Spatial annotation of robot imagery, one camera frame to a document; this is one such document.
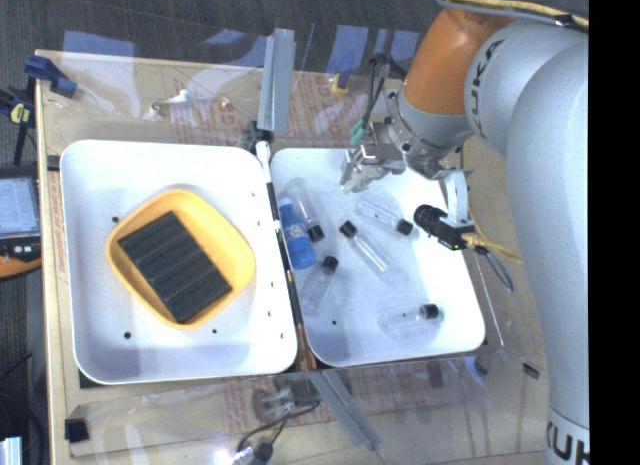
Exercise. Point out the black cylinder on white bracket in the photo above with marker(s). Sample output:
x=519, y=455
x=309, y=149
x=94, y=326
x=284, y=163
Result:
x=440, y=225

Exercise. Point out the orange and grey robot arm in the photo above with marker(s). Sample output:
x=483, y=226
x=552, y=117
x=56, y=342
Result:
x=545, y=163

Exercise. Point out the yellow bowl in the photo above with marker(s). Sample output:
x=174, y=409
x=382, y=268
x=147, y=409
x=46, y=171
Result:
x=220, y=238

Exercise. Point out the brown cardboard board red print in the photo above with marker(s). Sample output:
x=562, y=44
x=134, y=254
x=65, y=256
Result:
x=150, y=403

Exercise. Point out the black ribbed rectangular block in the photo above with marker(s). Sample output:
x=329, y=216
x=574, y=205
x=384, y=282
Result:
x=175, y=265

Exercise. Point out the clear plastic bottle black cap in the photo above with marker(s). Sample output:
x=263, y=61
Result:
x=320, y=283
x=306, y=208
x=367, y=248
x=382, y=214
x=410, y=317

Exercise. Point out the thin black and white rod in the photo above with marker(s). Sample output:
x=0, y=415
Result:
x=280, y=248

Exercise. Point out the blue plastic bottle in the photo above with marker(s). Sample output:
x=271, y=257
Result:
x=297, y=238

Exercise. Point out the white plastic tray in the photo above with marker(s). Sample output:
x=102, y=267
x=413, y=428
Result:
x=150, y=163
x=430, y=283

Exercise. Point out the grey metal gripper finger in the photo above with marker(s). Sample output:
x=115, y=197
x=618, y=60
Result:
x=349, y=167
x=369, y=179

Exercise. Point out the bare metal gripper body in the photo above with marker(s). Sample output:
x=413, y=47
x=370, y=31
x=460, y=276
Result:
x=385, y=150

